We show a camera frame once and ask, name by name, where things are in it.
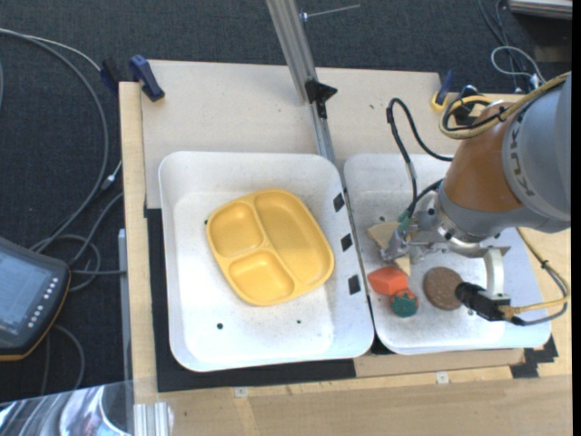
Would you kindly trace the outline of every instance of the orange block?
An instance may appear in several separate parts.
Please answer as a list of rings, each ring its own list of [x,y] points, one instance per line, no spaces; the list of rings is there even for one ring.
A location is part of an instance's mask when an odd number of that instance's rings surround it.
[[[384,266],[368,274],[367,279],[373,291],[384,295],[393,295],[408,289],[408,276],[395,266]]]

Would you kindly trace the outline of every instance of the black floor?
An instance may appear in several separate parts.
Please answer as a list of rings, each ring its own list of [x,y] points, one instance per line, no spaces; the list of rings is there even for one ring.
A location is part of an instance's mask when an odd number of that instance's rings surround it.
[[[500,45],[477,0],[297,0],[308,13],[360,5],[312,17],[306,25],[317,66],[454,72],[453,90],[473,84],[481,92],[526,88],[489,61]],[[494,14],[499,0],[482,0]],[[571,69],[572,24],[500,10],[509,42],[537,58],[546,78]],[[0,27],[73,46],[100,64],[111,57],[131,79],[131,56],[191,61],[284,64],[264,0],[0,0]],[[108,120],[106,174],[120,160],[117,101],[82,57],[59,50],[84,74]],[[50,235],[93,189],[103,160],[100,115],[74,71],[37,45],[0,35],[4,101],[0,111],[0,236],[31,247]],[[122,191],[120,179],[66,231],[86,236]],[[118,267],[117,203],[94,234],[102,269]],[[71,240],[48,248],[70,260]],[[76,267],[84,267],[85,257]],[[74,283],[85,278],[74,277]],[[96,279],[72,292],[58,319],[83,345],[82,386],[123,379],[118,276]],[[45,392],[70,390],[79,370],[77,350],[51,333]],[[38,395],[46,370],[46,344],[21,362],[0,363],[0,401]]]

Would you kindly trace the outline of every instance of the gray electronic device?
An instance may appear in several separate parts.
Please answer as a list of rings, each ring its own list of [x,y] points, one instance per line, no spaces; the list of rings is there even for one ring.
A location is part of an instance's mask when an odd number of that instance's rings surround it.
[[[70,281],[66,263],[0,237],[0,362],[34,350],[60,312]]]

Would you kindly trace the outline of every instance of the green object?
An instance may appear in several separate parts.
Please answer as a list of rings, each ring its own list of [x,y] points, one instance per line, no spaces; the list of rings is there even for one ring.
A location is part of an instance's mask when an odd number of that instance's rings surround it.
[[[409,289],[396,292],[389,300],[391,310],[398,316],[406,318],[418,311],[419,300]]]

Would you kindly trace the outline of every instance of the white cable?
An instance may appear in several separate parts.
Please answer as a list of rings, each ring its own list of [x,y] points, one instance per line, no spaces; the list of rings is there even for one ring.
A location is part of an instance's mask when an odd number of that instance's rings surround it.
[[[528,62],[531,63],[533,65],[533,67],[535,68],[535,73],[531,74],[531,73],[526,73],[526,72],[507,71],[507,70],[502,69],[500,66],[498,66],[497,61],[495,60],[495,56],[501,50],[506,50],[508,52],[510,52],[512,50],[512,51],[517,52],[518,54],[522,55],[523,57],[525,57],[528,60]],[[540,70],[538,69],[538,66],[537,66],[537,63],[535,63],[535,60],[533,60],[529,54],[527,54],[525,51],[521,50],[518,47],[513,47],[511,45],[501,45],[492,51],[492,53],[490,54],[490,61],[492,62],[492,65],[495,67],[495,69],[502,74],[508,74],[511,76],[523,75],[523,76],[528,77],[529,80],[531,80],[533,78],[533,76],[536,75],[542,84],[544,84],[546,82],[545,78],[543,77]]]
[[[29,39],[34,39],[38,42],[44,42],[45,44],[52,44],[52,45],[56,45],[56,46],[59,46],[61,48],[64,48],[65,50],[70,50],[71,52],[73,52],[77,55],[80,55],[82,58],[84,58],[86,61],[88,61],[93,66],[94,69],[101,72],[101,67],[99,66],[99,64],[97,64],[89,55],[84,54],[80,50],[77,50],[76,48],[73,48],[69,45],[61,44],[60,42],[55,42],[54,40],[44,39],[43,37],[37,37],[36,35],[26,35],[26,34],[17,33],[16,31],[11,31],[10,29],[4,29],[2,27],[0,27],[0,32],[10,33],[10,34],[14,34],[14,35],[20,35],[21,37],[27,37]]]

